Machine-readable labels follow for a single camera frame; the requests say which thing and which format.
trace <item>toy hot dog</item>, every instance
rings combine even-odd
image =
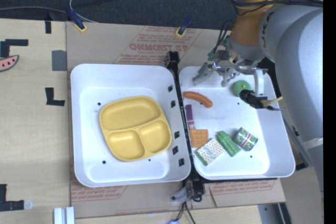
[[[207,108],[211,108],[212,105],[213,105],[212,101],[208,97],[206,97],[206,96],[204,96],[200,93],[197,93],[197,92],[185,91],[183,93],[183,97],[188,98],[188,99],[196,100],[196,101],[204,104],[204,106],[207,107]]]

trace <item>green ball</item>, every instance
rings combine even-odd
[[[252,90],[250,84],[245,80],[239,80],[234,85],[234,91],[237,96],[239,96],[240,92],[243,90]]]

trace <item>green can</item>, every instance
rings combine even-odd
[[[233,141],[243,149],[250,151],[257,143],[258,138],[241,127],[235,135]]]

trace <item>yellow divided plate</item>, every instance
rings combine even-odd
[[[99,113],[105,141],[122,161],[136,161],[166,150],[172,143],[168,121],[159,104],[147,96],[120,99]]]

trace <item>pink object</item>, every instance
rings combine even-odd
[[[0,72],[6,71],[16,65],[19,55],[14,55],[0,59]]]

